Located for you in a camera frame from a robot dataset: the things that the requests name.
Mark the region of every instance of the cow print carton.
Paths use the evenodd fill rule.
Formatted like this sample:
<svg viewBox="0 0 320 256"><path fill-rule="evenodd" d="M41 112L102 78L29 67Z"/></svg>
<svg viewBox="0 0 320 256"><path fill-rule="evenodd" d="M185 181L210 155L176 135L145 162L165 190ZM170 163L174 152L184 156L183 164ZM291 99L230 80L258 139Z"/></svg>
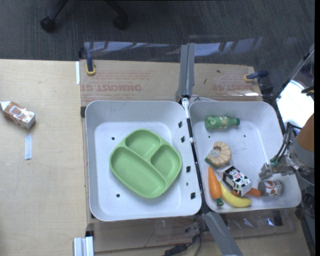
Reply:
<svg viewBox="0 0 320 256"><path fill-rule="evenodd" d="M245 195L252 187L252 181L234 166L223 172L222 180L239 196Z"/></svg>

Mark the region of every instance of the blue clamp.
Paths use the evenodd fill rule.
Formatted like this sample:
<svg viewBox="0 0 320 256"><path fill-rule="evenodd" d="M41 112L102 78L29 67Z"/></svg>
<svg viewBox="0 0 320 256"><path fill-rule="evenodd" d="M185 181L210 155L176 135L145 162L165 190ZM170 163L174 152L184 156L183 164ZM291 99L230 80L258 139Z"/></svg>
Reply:
<svg viewBox="0 0 320 256"><path fill-rule="evenodd" d="M266 76L269 75L269 72L266 70L261 70L252 74L245 74L243 76L243 80L245 82L253 82L254 79L257 79L258 82L260 82L260 80Z"/></svg>

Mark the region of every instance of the toy can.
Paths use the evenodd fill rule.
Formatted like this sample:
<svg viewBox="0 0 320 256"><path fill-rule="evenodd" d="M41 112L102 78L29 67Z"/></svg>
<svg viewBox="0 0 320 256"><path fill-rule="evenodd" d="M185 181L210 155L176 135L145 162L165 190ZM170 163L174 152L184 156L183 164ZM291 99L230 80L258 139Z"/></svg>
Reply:
<svg viewBox="0 0 320 256"><path fill-rule="evenodd" d="M258 190L261 191L261 196L281 196L284 192L284 187L279 180L260 181Z"/></svg>

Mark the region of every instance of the green bottle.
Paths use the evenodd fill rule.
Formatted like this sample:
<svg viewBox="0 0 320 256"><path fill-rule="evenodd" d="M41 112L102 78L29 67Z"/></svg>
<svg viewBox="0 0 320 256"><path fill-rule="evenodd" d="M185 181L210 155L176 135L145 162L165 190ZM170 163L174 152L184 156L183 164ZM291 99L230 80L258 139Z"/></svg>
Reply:
<svg viewBox="0 0 320 256"><path fill-rule="evenodd" d="M238 126L239 124L239 118L230 118L227 116L207 116L204 121L204 126L208 130Z"/></svg>

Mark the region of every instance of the cable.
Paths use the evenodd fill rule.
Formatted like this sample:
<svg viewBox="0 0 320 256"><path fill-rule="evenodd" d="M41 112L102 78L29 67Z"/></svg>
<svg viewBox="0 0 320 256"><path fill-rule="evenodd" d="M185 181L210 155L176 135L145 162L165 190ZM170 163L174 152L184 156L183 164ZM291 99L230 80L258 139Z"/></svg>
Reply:
<svg viewBox="0 0 320 256"><path fill-rule="evenodd" d="M274 160L276 160L278 158L278 156L280 155L282 149L284 148L285 144L286 144L286 140L287 140L287 136L288 136L288 130L289 130L289 125L288 123L286 124L286 128L285 128L285 133L284 133L284 137L283 137L283 142L282 142L282 145L278 151L278 153L274 156Z"/></svg>
<svg viewBox="0 0 320 256"><path fill-rule="evenodd" d="M189 243L188 245L187 244L176 245L175 247L166 250L163 256L172 256L172 255L181 253L187 250L190 246L192 246L196 242L197 238L199 238L199 245L193 255L193 256L197 256L202 246L201 234L203 233L204 230L205 229L201 230L199 234L194 235L194 237L192 238L192 242Z"/></svg>
<svg viewBox="0 0 320 256"><path fill-rule="evenodd" d="M283 148L283 151L281 153L280 156L278 156L278 158L276 159L277 162L280 162L280 160L282 159L282 157L285 155L285 152L286 150L288 149L288 146L290 144L290 139L291 139L291 134L293 132L293 127L289 125L289 129L288 129L288 136L287 136L287 139L286 139L286 142L285 142L285 146Z"/></svg>
<svg viewBox="0 0 320 256"><path fill-rule="evenodd" d="M298 127L298 126L296 126L296 125L294 125L294 124L292 124L292 123L290 123L290 122L288 122L286 125L287 125L287 126L289 125L289 126L291 126L291 127L293 127L293 128L297 128L297 129L299 129L299 130L302 129L301 127Z"/></svg>

